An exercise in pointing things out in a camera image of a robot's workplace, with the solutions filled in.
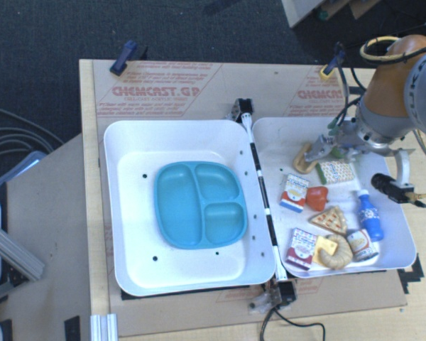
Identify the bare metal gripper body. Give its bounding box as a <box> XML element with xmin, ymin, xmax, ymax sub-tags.
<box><xmin>334</xmin><ymin>117</ymin><xmax>395</xmax><ymax>161</ymax></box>

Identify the white printed packet green edge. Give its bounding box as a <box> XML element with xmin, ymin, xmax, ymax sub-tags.
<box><xmin>315</xmin><ymin>159</ymin><xmax>357</xmax><ymax>186</ymax></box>

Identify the red toy pepper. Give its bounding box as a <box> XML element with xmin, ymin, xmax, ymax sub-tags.
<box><xmin>305</xmin><ymin>185</ymin><xmax>331</xmax><ymax>213</ymax></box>

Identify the red and white carton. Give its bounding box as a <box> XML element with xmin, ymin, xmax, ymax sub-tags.
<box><xmin>284</xmin><ymin>227</ymin><xmax>318</xmax><ymax>272</ymax></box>
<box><xmin>279</xmin><ymin>173</ymin><xmax>311</xmax><ymax>214</ymax></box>

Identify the toy pizza slice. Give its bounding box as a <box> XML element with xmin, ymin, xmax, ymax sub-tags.
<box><xmin>309</xmin><ymin>205</ymin><xmax>349</xmax><ymax>236</ymax></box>

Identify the thin black and white rod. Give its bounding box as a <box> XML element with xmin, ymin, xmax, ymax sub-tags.
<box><xmin>241</xmin><ymin>112</ymin><xmax>289</xmax><ymax>281</ymax></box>

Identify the blue bottle white cap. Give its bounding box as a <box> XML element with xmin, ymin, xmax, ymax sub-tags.
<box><xmin>356</xmin><ymin>188</ymin><xmax>386</xmax><ymax>243</ymax></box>

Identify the yellow cheese wedge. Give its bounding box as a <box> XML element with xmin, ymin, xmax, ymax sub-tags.
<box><xmin>312</xmin><ymin>235</ymin><xmax>339</xmax><ymax>266</ymax></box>

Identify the small white printed can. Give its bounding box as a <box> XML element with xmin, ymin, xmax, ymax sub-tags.
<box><xmin>346</xmin><ymin>228</ymin><xmax>381</xmax><ymax>263</ymax></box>

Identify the beige toy croissant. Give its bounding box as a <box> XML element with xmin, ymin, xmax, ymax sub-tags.
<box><xmin>319</xmin><ymin>233</ymin><xmax>354</xmax><ymax>271</ymax></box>

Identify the white plastic tray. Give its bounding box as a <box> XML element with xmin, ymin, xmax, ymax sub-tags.
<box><xmin>251</xmin><ymin>116</ymin><xmax>418</xmax><ymax>280</ymax></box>
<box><xmin>103</xmin><ymin>119</ymin><xmax>278</xmax><ymax>297</ymax></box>

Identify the brown cardboard board red print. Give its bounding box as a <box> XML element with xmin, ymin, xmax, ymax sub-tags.
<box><xmin>92</xmin><ymin>59</ymin><xmax>410</xmax><ymax>337</ymax></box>

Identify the blue divided plate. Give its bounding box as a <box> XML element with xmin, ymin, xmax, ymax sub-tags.
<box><xmin>153</xmin><ymin>161</ymin><xmax>249</xmax><ymax>251</ymax></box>

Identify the beige ring biscuit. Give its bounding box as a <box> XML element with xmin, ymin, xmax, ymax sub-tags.
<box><xmin>292</xmin><ymin>142</ymin><xmax>320</xmax><ymax>175</ymax></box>

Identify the black cylinder on white bracket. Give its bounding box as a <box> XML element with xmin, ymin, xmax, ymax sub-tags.
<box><xmin>370</xmin><ymin>148</ymin><xmax>417</xmax><ymax>204</ymax></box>

